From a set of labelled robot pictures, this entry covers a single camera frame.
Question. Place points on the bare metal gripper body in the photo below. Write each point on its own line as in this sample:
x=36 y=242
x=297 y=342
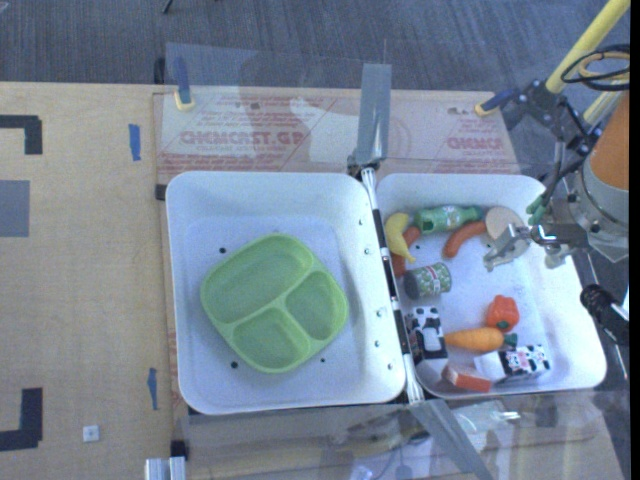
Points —
x=575 y=234

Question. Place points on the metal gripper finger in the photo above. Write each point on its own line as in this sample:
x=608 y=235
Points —
x=507 y=245
x=557 y=259

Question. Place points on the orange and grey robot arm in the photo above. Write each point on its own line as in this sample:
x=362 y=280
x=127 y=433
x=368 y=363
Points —
x=610 y=143

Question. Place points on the beige round biscuit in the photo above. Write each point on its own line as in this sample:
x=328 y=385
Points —
x=500 y=220

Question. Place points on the orange sausage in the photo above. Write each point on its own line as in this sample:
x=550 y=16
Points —
x=462 y=238

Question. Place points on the green plastic bottle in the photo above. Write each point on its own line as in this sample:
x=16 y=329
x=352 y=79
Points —
x=447 y=218

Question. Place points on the orange bell pepper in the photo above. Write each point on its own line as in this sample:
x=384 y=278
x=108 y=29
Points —
x=502 y=312

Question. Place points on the white plastic tray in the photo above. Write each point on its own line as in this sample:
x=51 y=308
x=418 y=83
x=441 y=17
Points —
x=210 y=203
x=560 y=328

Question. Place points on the green can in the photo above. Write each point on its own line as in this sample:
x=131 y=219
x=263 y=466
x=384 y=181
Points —
x=430 y=280

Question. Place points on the orange carrot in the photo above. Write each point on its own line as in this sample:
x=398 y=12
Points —
x=475 y=339

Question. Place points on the pink cow print carton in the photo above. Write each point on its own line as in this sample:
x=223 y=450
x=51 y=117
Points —
x=520 y=362

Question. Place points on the red sausage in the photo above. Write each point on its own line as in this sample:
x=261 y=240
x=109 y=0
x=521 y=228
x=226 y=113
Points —
x=398 y=265

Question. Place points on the yellow banana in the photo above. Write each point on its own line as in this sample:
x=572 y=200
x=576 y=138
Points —
x=396 y=233

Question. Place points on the black and white cow carton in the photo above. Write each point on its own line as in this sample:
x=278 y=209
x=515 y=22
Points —
x=430 y=335

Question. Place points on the thin black and white rod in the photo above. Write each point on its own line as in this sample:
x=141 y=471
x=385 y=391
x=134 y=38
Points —
x=385 y=255

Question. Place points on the brown bread slice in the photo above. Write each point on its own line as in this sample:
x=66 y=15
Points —
x=467 y=380

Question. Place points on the green divided plate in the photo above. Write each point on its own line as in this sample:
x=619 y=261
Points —
x=272 y=300

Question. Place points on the brown cardboard board red print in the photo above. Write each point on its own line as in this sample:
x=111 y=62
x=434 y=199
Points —
x=280 y=138

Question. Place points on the small white square tile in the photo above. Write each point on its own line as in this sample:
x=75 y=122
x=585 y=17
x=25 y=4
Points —
x=90 y=433

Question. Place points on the black cylinder on white bracket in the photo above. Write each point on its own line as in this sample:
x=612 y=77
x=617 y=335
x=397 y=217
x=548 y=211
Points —
x=602 y=305

